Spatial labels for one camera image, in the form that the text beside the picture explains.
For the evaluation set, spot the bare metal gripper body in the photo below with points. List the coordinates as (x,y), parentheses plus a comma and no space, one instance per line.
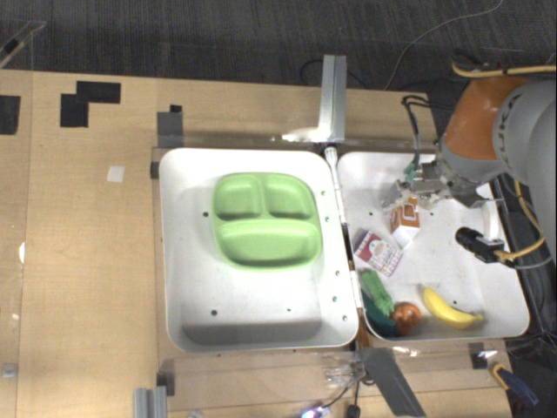
(428,180)

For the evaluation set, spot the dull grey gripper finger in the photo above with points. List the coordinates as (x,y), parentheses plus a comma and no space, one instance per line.
(428,200)
(393,198)

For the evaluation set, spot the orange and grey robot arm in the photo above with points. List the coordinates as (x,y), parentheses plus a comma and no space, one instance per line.
(518,129)

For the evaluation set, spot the orange and white carton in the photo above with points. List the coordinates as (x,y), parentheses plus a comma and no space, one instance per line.
(407,227)

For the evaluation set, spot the red and white packet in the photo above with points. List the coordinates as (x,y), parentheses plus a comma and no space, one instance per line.
(377,253)

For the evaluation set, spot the white plastic tray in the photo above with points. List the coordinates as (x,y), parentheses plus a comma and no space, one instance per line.
(252,312)
(444,264)

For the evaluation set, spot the light green broccoli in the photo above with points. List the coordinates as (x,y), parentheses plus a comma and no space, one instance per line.
(377,292)

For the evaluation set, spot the yellow banana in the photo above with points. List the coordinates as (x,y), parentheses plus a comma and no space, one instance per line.
(446,312)

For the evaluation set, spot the dark green toy vegetable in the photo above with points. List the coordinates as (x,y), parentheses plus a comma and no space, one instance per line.
(379,322)

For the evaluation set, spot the green divided plate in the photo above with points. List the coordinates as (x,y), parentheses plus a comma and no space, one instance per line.
(265,237)

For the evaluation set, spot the black cylinder on white bracket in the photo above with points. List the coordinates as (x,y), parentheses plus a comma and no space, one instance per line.
(476,242)

